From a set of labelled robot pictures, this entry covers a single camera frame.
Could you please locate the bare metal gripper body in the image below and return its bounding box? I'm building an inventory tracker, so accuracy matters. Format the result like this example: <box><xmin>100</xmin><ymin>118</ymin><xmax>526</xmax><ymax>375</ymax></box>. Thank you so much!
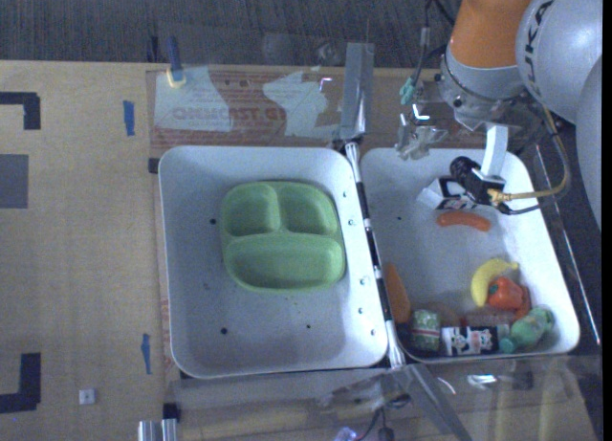
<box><xmin>405</xmin><ymin>74</ymin><xmax>509</xmax><ymax>133</ymax></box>

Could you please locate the small black and white carton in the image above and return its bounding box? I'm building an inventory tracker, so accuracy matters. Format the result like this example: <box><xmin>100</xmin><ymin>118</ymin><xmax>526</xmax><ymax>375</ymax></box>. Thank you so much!
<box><xmin>415</xmin><ymin>175</ymin><xmax>479</xmax><ymax>213</ymax></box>

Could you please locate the orange sausage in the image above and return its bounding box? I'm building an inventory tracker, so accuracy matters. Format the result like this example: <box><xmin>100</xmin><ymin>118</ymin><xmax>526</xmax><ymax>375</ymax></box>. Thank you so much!
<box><xmin>435</xmin><ymin>209</ymin><xmax>492</xmax><ymax>233</ymax></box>

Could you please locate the thin black and white rod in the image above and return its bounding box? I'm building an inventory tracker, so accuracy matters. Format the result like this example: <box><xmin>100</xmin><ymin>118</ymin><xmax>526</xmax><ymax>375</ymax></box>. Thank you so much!
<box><xmin>344</xmin><ymin>142</ymin><xmax>406</xmax><ymax>367</ymax></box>

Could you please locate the white plastic tray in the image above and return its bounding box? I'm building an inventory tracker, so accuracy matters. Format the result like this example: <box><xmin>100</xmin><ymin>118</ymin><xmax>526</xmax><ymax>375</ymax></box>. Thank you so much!
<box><xmin>359</xmin><ymin>146</ymin><xmax>582</xmax><ymax>365</ymax></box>
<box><xmin>157</xmin><ymin>144</ymin><xmax>390</xmax><ymax>380</ymax></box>

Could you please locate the yellow banana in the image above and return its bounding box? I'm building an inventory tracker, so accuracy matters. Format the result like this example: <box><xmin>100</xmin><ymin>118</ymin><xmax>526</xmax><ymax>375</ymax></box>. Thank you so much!
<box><xmin>470</xmin><ymin>257</ymin><xmax>520</xmax><ymax>308</ymax></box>

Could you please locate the orange carrot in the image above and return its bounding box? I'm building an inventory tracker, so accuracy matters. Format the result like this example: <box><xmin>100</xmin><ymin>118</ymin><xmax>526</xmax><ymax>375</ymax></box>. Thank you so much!
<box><xmin>383</xmin><ymin>262</ymin><xmax>413</xmax><ymax>326</ymax></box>

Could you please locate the brown cardboard board red print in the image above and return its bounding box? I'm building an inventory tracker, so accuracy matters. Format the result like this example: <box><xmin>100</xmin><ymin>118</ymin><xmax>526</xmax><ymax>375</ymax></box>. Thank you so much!
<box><xmin>145</xmin><ymin>65</ymin><xmax>487</xmax><ymax>383</ymax></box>

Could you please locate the green divided plate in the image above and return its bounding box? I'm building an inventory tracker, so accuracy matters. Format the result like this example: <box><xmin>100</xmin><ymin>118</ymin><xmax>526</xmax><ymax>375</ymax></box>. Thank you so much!
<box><xmin>219</xmin><ymin>181</ymin><xmax>347</xmax><ymax>294</ymax></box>

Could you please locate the orange bell pepper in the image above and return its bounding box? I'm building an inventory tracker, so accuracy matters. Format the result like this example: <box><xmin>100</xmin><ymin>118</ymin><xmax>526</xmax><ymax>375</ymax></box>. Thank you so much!
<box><xmin>487</xmin><ymin>276</ymin><xmax>525</xmax><ymax>312</ymax></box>

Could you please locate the green and red can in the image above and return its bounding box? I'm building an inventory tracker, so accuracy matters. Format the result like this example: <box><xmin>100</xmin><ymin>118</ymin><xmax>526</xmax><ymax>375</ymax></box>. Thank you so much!
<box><xmin>410</xmin><ymin>309</ymin><xmax>443</xmax><ymax>354</ymax></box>

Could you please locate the long black and white carton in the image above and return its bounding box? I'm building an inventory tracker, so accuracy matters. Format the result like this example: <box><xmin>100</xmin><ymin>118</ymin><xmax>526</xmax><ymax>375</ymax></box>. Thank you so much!
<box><xmin>440</xmin><ymin>324</ymin><xmax>511</xmax><ymax>359</ymax></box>

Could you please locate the green broccoli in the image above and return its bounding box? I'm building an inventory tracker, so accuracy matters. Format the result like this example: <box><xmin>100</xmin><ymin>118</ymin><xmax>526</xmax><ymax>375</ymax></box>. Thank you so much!
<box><xmin>498</xmin><ymin>305</ymin><xmax>557</xmax><ymax>355</ymax></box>

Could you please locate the black cylinder on white bracket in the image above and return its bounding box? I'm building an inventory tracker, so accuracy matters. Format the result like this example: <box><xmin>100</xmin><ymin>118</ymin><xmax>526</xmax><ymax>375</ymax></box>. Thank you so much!
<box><xmin>448</xmin><ymin>124</ymin><xmax>510</xmax><ymax>207</ymax></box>

